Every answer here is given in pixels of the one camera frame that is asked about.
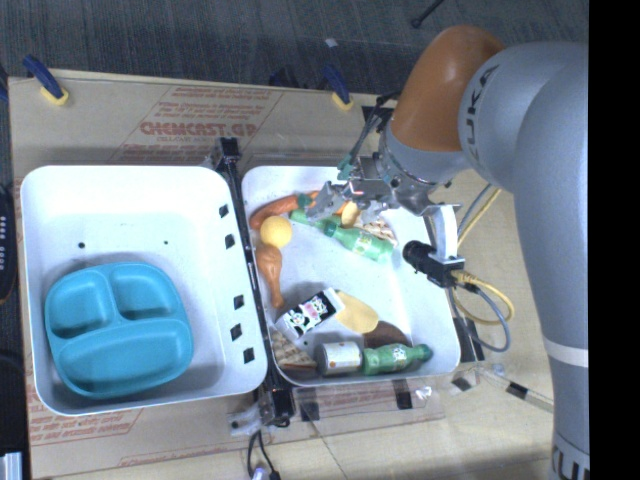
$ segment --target white plastic tray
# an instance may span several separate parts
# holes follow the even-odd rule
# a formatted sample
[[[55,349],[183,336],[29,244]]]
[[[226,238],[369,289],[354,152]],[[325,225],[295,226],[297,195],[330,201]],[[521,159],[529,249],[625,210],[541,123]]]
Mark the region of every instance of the white plastic tray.
[[[335,167],[259,166],[249,170],[242,180],[247,218],[262,205],[293,193],[319,190],[326,181],[337,180]],[[292,222],[293,238],[281,250],[280,276],[286,307],[294,307],[328,287],[343,290],[376,310],[380,320],[402,330],[414,344],[425,343],[434,351],[433,358],[410,369],[385,375],[365,377],[359,373],[343,377],[316,374],[280,373],[293,384],[317,386],[372,382],[383,379],[423,377],[453,371],[460,360],[460,345],[444,290],[403,260],[402,248],[410,240],[429,243],[424,221],[403,209],[381,214],[399,240],[389,264],[378,264],[355,255],[336,240],[325,237],[311,226]],[[254,246],[259,233],[252,231]],[[280,311],[269,303],[269,289],[259,276],[267,321],[273,323]],[[362,335],[339,322],[329,320],[296,341],[312,357],[318,343],[336,341],[364,343]]]
[[[21,186],[35,386],[53,411],[79,415],[252,391],[267,358],[226,182],[204,167],[47,166]],[[84,267],[144,261],[164,270],[184,303],[194,357],[177,379],[95,401],[60,380],[43,306],[51,285]]]

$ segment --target white tape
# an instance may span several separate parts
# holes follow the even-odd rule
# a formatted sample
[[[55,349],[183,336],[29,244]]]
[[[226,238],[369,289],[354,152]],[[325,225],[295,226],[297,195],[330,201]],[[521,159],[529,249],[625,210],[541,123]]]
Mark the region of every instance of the white tape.
[[[545,336],[542,338],[544,340],[544,348],[550,357],[572,366],[589,368],[589,351],[587,349],[567,347],[551,341]]]

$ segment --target yellow ball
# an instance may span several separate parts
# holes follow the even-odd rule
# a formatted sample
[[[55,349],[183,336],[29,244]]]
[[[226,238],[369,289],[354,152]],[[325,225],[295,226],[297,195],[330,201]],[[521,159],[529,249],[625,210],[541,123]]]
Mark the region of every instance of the yellow ball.
[[[260,226],[260,238],[265,244],[270,244],[278,249],[291,241],[293,228],[289,219],[280,215],[267,217]]]

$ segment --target white can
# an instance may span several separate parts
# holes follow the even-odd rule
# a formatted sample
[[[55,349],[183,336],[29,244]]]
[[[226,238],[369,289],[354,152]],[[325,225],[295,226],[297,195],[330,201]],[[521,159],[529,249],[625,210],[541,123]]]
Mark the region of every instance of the white can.
[[[323,343],[316,347],[315,356],[320,375],[353,373],[362,366],[362,351],[355,341]]]

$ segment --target table surface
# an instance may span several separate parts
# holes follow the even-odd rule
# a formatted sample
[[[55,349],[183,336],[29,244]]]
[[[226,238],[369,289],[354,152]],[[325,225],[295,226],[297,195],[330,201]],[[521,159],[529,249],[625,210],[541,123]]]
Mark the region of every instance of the table surface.
[[[318,91],[61,70],[54,74],[70,93],[69,103],[62,107],[39,95],[36,80],[10,81],[16,191],[28,172],[47,164],[157,164],[172,152],[193,163],[210,151],[215,137],[200,134],[178,141],[186,136],[175,127],[171,131],[167,123],[185,121],[216,124],[218,130],[239,136],[245,161],[241,168],[269,155],[306,155],[309,161],[339,157],[360,133],[361,107],[373,102],[373,96],[353,95],[354,108],[345,112],[332,104],[329,94]],[[176,102],[183,105],[172,106]],[[199,113],[194,102],[204,105]],[[236,108],[224,114],[224,104]],[[362,153],[374,149],[370,137]],[[433,200],[462,203],[465,208],[485,185],[476,173],[464,171],[449,188],[438,189]],[[18,208],[20,290],[25,301],[20,226]],[[387,395],[358,393],[348,400],[340,393],[334,397],[332,417],[317,422],[298,418],[286,429],[264,429],[267,453],[283,479],[546,478],[553,426],[551,377],[510,194],[496,199],[459,252],[468,271],[513,301],[510,349],[485,350],[482,362],[461,363],[450,375],[425,379],[431,397],[411,410],[394,410]],[[250,395],[94,417],[68,418],[49,411],[34,388],[25,306],[34,478],[248,478],[248,437],[232,436],[227,419],[250,407]],[[469,306],[477,306],[481,315],[486,311],[476,301]],[[504,340],[500,326],[479,326],[479,334],[498,346]],[[528,397],[510,394],[510,383],[525,387]],[[254,466],[265,464],[258,450],[252,457]]]

